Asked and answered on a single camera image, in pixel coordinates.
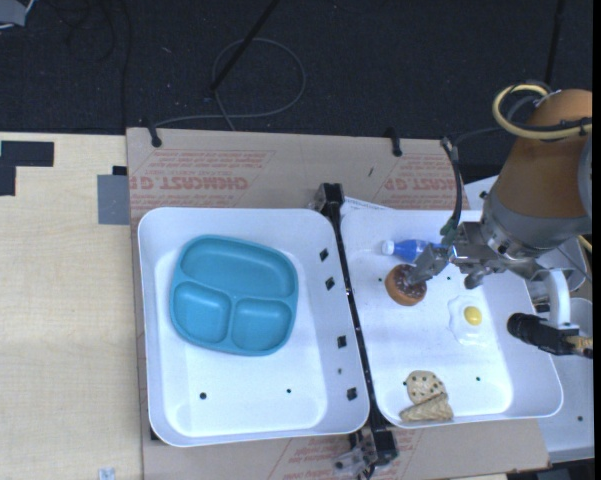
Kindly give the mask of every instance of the cardboard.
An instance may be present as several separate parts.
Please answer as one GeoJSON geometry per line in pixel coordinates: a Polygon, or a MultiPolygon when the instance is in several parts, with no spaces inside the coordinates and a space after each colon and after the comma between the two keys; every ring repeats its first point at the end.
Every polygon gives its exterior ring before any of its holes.
{"type": "MultiPolygon", "coordinates": [[[[144,319],[137,226],[161,206],[305,208],[322,183],[340,183],[361,201],[397,209],[448,209],[456,188],[435,140],[308,136],[144,128],[127,130],[130,222],[145,478],[335,479],[347,436],[320,436],[174,448],[151,439],[146,400],[144,319]]],[[[464,208],[468,200],[463,197],[464,208]]],[[[435,479],[537,470],[549,458],[535,420],[392,429],[399,456],[374,479],[435,479]]]]}

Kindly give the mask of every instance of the blue plate compartment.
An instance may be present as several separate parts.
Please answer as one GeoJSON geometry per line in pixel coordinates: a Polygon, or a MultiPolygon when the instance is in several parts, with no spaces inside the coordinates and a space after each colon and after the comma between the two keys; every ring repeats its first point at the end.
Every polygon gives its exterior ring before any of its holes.
{"type": "Polygon", "coordinates": [[[287,342],[298,304],[298,274],[280,251],[202,235],[176,263],[169,311],[178,333],[233,354],[272,354],[287,342]]]}

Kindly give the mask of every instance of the black floor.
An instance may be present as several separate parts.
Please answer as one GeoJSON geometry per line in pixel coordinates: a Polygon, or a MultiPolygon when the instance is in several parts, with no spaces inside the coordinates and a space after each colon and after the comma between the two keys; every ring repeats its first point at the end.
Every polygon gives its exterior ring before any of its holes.
{"type": "MultiPolygon", "coordinates": [[[[593,0],[279,0],[218,87],[248,117],[201,117],[221,115],[211,82],[272,1],[38,0],[0,30],[0,130],[122,134],[149,118],[439,138],[496,126],[513,83],[592,88],[593,0]]],[[[497,174],[511,143],[464,142],[465,182],[497,174]]]]}

